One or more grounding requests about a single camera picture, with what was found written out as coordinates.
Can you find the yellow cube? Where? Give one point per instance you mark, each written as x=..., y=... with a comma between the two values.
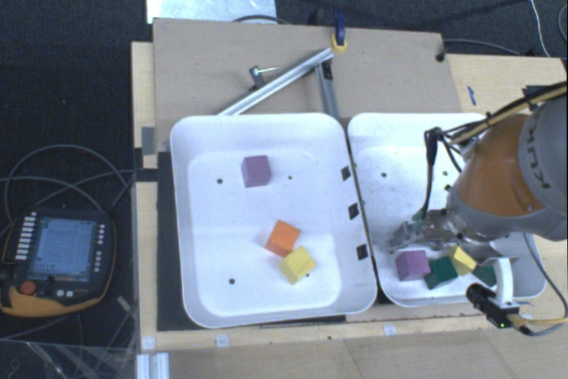
x=462, y=261
x=297, y=265

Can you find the white plastic tray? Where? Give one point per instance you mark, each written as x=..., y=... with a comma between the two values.
x=390, y=173
x=248, y=235

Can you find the orange cube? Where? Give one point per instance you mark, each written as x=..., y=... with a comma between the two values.
x=282, y=238

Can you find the green cube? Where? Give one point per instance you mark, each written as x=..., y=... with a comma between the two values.
x=486, y=275
x=444, y=270
x=431, y=281

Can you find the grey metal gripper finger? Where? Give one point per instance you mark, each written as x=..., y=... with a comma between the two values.
x=420, y=246
x=400, y=239

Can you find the pale wood board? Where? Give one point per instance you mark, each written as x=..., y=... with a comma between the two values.
x=146, y=235

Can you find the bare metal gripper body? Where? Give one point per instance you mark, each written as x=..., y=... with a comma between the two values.
x=439, y=226

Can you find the brown cardboard board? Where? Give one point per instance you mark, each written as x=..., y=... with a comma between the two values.
x=284, y=80

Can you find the purple cube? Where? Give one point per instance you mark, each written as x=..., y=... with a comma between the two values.
x=256, y=171
x=412, y=265

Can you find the black cylinder on white bracket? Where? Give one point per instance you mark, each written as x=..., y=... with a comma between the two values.
x=500, y=288

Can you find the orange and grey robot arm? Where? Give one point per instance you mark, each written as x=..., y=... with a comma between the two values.
x=497, y=173

